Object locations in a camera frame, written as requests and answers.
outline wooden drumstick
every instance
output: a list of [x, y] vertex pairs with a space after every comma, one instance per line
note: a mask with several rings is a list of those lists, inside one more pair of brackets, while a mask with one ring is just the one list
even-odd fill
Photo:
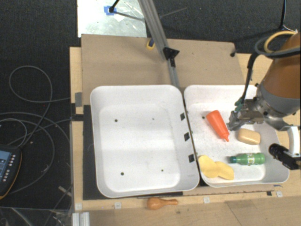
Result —
[[178, 205], [178, 201], [176, 199], [165, 200], [161, 198], [149, 198], [147, 201], [147, 208], [150, 210], [157, 210], [166, 205]]

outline black floor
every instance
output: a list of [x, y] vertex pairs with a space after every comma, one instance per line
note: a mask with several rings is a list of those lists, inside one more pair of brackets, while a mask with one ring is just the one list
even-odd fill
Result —
[[[238, 52], [251, 53], [254, 43], [262, 36], [277, 30], [283, 0], [154, 0], [158, 12], [187, 7], [185, 11], [162, 19], [168, 38], [217, 40], [234, 42]], [[285, 24], [300, 30], [301, 0], [288, 0]], [[0, 113], [23, 112], [43, 115], [48, 103], [31, 103], [17, 98], [9, 88], [9, 76], [20, 66], [36, 66], [50, 77], [53, 98], [70, 96], [69, 47], [80, 46], [77, 38], [76, 0], [0, 0]], [[19, 95], [48, 101], [50, 85], [45, 75], [32, 68], [22, 68], [11, 78]], [[68, 100], [52, 102], [47, 118], [53, 121], [70, 118]], [[38, 123], [32, 115], [6, 114]], [[23, 135], [18, 122], [0, 122], [0, 144], [8, 144]], [[60, 124], [69, 134], [69, 122]], [[29, 132], [35, 126], [26, 122]], [[39, 178], [32, 186], [9, 194], [0, 201], [2, 207], [52, 209], [63, 196], [58, 187], [71, 185], [69, 143], [58, 127], [47, 128], [55, 145], [52, 159], [51, 139], [45, 132], [36, 132], [24, 146], [24, 159], [19, 177], [11, 192], [19, 190]], [[67, 209], [70, 197], [64, 197], [57, 208]]]

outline green bottle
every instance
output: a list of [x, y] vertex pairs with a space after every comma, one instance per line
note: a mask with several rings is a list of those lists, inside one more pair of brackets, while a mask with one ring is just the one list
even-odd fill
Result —
[[252, 164], [263, 164], [265, 162], [265, 157], [262, 153], [246, 153], [230, 157], [230, 162], [250, 166]]

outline yellow cable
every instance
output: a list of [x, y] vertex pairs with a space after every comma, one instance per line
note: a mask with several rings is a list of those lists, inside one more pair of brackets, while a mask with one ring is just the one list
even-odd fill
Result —
[[273, 35], [271, 35], [265, 42], [264, 42], [264, 45], [263, 45], [263, 48], [264, 48], [264, 51], [266, 51], [267, 53], [273, 53], [274, 51], [273, 50], [270, 50], [268, 48], [269, 46], [269, 43], [276, 37], [280, 36], [280, 35], [294, 35], [296, 34], [296, 32], [292, 32], [292, 31], [280, 31], [280, 32], [277, 32]]

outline wooden table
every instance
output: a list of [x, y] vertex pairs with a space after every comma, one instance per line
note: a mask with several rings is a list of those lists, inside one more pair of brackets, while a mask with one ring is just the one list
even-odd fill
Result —
[[[135, 43], [135, 40], [138, 44], [143, 42], [142, 38], [134, 38], [132, 43]], [[171, 43], [175, 42], [181, 44], [183, 40], [171, 40]], [[195, 41], [191, 43], [193, 46], [205, 46], [205, 44], [197, 44]], [[212, 44], [207, 42], [206, 46], [208, 43], [213, 48], [225, 46], [225, 43], [218, 42]], [[249, 54], [236, 54], [234, 57], [236, 60], [234, 62], [239, 63], [243, 75], [243, 80], [242, 78], [235, 80], [236, 84], [242, 84], [246, 78], [246, 65], [249, 57]], [[70, 48], [72, 103], [76, 102], [75, 95], [83, 92], [85, 87], [82, 61], [82, 48]], [[256, 60], [251, 84], [262, 80], [270, 63], [271, 60], [264, 56], [260, 56]], [[77, 103], [75, 109], [76, 114], [83, 114], [83, 107], [80, 103]], [[287, 117], [285, 120], [290, 124], [300, 124], [300, 112], [295, 116]], [[277, 185], [197, 188], [195, 191], [184, 193], [184, 196], [175, 197], [179, 201], [178, 206], [164, 207], [157, 211], [147, 210], [145, 208], [147, 199], [144, 198], [83, 200], [83, 122], [72, 121], [71, 131], [74, 208], [78, 212], [90, 211], [91, 225], [201, 225], [204, 223], [206, 225], [255, 224], [258, 226], [275, 225], [276, 222], [278, 225], [292, 225], [299, 222], [299, 208], [301, 206], [301, 175], [299, 170], [291, 171], [288, 181]], [[278, 132], [277, 134], [280, 143], [288, 146], [286, 132]], [[210, 203], [205, 204], [204, 198], [209, 198]], [[121, 203], [122, 209], [115, 209], [116, 202]]]

